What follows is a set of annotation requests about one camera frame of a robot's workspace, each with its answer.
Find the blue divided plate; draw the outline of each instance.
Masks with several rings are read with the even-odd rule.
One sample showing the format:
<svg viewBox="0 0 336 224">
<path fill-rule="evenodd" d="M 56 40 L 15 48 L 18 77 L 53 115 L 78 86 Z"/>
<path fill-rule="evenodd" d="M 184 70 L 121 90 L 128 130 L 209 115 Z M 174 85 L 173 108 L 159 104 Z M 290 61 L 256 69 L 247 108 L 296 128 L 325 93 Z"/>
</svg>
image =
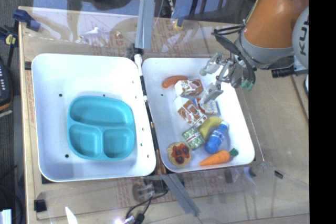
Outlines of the blue divided plate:
<svg viewBox="0 0 336 224">
<path fill-rule="evenodd" d="M 80 96 L 68 110 L 71 150 L 87 159 L 117 161 L 128 157 L 135 144 L 132 109 L 108 97 Z"/>
</svg>

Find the clamp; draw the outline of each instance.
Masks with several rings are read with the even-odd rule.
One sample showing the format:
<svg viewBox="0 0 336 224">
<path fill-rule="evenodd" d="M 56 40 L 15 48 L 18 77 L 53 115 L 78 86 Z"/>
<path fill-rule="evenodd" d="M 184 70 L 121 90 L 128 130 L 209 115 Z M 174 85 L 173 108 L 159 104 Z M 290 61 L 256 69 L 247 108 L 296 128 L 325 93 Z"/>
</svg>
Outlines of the clamp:
<svg viewBox="0 0 336 224">
<path fill-rule="evenodd" d="M 0 39 L 10 46 L 7 67 L 11 66 L 14 48 L 18 48 L 18 22 L 27 23 L 26 27 L 38 31 L 41 24 L 35 21 L 25 10 L 17 8 L 13 13 L 14 26 L 0 27 Z"/>
</svg>

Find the toy carrot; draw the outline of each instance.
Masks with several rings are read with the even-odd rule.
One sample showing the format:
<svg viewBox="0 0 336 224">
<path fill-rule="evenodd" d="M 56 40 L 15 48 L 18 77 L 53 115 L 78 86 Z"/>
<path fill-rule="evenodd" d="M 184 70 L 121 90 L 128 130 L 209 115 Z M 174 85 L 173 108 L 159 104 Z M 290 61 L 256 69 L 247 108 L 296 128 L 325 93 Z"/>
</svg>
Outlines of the toy carrot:
<svg viewBox="0 0 336 224">
<path fill-rule="evenodd" d="M 204 165 L 213 165 L 213 164 L 220 164 L 220 163 L 224 163 L 227 162 L 230 157 L 232 156 L 237 156 L 238 155 L 238 151 L 233 148 L 230 152 L 229 151 L 225 151 L 225 150 L 221 150 L 216 152 L 215 154 L 209 156 L 208 158 L 202 160 L 199 165 L 204 166 Z"/>
</svg>

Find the clear plastic panel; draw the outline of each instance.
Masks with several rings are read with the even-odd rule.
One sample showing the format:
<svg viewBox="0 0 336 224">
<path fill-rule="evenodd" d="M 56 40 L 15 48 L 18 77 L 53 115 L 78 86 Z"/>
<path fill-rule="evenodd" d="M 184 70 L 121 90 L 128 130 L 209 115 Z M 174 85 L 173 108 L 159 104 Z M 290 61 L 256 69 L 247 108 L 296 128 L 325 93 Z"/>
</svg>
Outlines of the clear plastic panel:
<svg viewBox="0 0 336 224">
<path fill-rule="evenodd" d="M 34 0 L 33 6 L 21 6 L 40 23 L 37 31 L 22 27 L 26 67 L 45 52 L 131 58 L 140 4 L 140 0 Z M 246 0 L 176 0 L 171 16 L 166 0 L 155 0 L 151 48 L 143 59 L 209 58 L 218 51 L 229 55 L 212 32 L 241 24 L 252 6 Z M 183 27 L 176 27 L 177 20 Z M 228 38 L 235 41 L 237 36 Z M 297 95 L 299 86 L 292 77 L 273 79 L 270 71 L 258 70 L 256 75 L 251 92 L 236 89 L 255 161 L 245 167 L 179 174 L 201 213 L 186 214 L 169 191 L 151 202 L 144 223 L 231 223 L 309 213 L 308 119 Z M 64 188 L 53 183 L 55 190 L 36 195 L 47 207 L 36 213 L 37 219 L 70 223 L 69 208 L 78 223 L 125 221 L 128 210 L 143 201 L 137 190 L 153 182 L 157 187 L 161 181 L 155 175 L 92 180 Z M 133 213 L 145 208 L 146 204 Z"/>
</svg>

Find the toy bottle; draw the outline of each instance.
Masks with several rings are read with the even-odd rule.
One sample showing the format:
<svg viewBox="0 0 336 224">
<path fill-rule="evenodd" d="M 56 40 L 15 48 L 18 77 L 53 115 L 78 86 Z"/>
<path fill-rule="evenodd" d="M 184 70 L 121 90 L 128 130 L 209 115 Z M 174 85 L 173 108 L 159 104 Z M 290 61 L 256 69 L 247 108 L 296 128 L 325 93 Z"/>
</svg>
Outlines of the toy bottle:
<svg viewBox="0 0 336 224">
<path fill-rule="evenodd" d="M 210 154 L 215 154 L 218 151 L 218 147 L 221 145 L 223 140 L 226 138 L 226 130 L 228 129 L 228 123 L 222 121 L 219 128 L 214 130 L 209 136 L 204 148 Z"/>
</svg>

